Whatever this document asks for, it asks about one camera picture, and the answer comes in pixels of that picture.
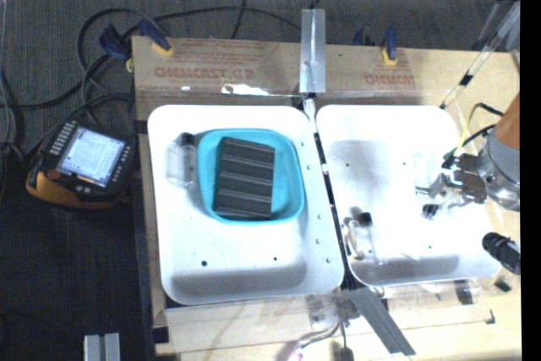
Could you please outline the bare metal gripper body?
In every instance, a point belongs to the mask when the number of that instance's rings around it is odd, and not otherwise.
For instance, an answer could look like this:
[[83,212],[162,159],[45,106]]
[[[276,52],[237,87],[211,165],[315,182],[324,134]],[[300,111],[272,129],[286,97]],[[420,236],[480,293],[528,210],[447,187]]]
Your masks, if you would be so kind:
[[504,152],[493,156],[462,154],[453,160],[451,174],[445,177],[449,187],[457,188],[463,200],[484,204],[492,199],[509,211],[520,210],[520,154]]

